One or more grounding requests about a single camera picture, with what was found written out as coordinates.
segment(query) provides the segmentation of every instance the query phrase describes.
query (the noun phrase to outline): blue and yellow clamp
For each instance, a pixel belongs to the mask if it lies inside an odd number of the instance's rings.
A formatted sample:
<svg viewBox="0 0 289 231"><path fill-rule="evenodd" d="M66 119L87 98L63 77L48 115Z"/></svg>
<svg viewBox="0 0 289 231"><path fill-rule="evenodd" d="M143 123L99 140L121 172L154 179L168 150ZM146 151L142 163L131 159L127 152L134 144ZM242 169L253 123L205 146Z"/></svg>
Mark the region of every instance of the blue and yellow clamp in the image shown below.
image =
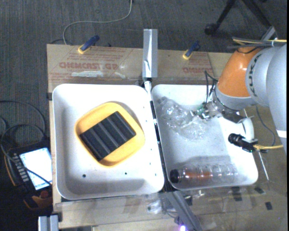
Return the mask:
<svg viewBox="0 0 289 231"><path fill-rule="evenodd" d="M100 39L98 35L93 36L91 39L89 39L87 42L85 42L83 45L78 47L78 52L80 54L83 54L86 52L92 45L95 45L95 43Z"/></svg>
<svg viewBox="0 0 289 231"><path fill-rule="evenodd" d="M200 45L198 40L192 45L191 48L189 48L188 50L186 50L183 54L183 58L188 60L191 58L193 51L198 51L200 49Z"/></svg>

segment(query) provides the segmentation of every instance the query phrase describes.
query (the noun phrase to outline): yellow plastic frame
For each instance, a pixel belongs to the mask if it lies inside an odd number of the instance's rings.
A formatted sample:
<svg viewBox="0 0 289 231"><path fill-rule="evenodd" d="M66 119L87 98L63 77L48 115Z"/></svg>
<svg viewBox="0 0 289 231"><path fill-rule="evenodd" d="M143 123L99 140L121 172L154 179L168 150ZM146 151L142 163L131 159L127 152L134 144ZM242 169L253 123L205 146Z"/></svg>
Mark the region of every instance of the yellow plastic frame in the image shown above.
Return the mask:
<svg viewBox="0 0 289 231"><path fill-rule="evenodd" d="M124 117L127 123L135 131L136 135L121 145L119 148L114 150L112 153L107 155L101 161L98 161L79 135L116 111L118 111ZM75 123L74 132L82 146L90 152L98 164L104 167L114 167L118 165L119 163L135 154L140 148L143 147L145 143L145 134L135 119L121 105L113 102L108 102L97 106L96 108L83 115Z"/></svg>

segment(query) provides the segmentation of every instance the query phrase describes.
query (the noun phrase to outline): white screen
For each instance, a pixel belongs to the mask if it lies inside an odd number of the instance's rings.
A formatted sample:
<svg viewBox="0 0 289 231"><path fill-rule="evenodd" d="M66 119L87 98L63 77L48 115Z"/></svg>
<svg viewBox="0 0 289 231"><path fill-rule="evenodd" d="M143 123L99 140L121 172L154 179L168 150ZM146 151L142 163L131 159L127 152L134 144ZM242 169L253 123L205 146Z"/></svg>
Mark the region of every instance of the white screen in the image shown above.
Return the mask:
<svg viewBox="0 0 289 231"><path fill-rule="evenodd" d="M27 169L52 182L52 158L47 148L20 154L20 159ZM36 190L49 186L48 183L35 174L31 172L28 172L28 174Z"/></svg>

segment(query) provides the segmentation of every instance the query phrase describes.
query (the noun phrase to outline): gray carpet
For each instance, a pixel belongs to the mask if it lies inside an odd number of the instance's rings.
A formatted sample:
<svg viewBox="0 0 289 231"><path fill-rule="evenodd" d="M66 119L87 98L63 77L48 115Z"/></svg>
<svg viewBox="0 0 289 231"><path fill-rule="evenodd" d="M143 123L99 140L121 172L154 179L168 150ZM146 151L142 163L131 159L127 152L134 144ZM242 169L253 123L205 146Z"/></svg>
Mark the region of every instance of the gray carpet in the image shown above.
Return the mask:
<svg viewBox="0 0 289 231"><path fill-rule="evenodd" d="M287 39L287 0L255 0ZM260 39L264 27L238 0L218 31L208 36L204 28L214 23L227 0L133 0L131 14L113 23L75 24L66 30L68 44L80 45L99 35L97 46L142 48L143 29L158 29L158 48L186 50L199 40L201 51L233 52L232 37ZM128 14L129 0L0 0L0 100L28 102L46 118L48 127L46 44L63 44L64 28L76 21L111 21ZM26 105L1 103L0 116L8 125L42 126L40 116ZM4 131L0 119L0 134ZM15 132L16 143L38 141L32 127ZM0 174L0 230L35 230L36 216L17 197L5 168Z"/></svg>

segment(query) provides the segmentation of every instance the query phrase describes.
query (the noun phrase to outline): black bottle cap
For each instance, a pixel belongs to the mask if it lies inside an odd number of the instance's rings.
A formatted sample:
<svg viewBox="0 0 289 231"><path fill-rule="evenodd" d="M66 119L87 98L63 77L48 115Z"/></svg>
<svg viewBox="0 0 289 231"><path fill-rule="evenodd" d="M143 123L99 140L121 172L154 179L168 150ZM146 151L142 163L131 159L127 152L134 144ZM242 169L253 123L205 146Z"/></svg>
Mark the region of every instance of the black bottle cap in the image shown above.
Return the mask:
<svg viewBox="0 0 289 231"><path fill-rule="evenodd" d="M170 181L172 183L179 182L179 171L177 169L173 169L172 171L170 171Z"/></svg>

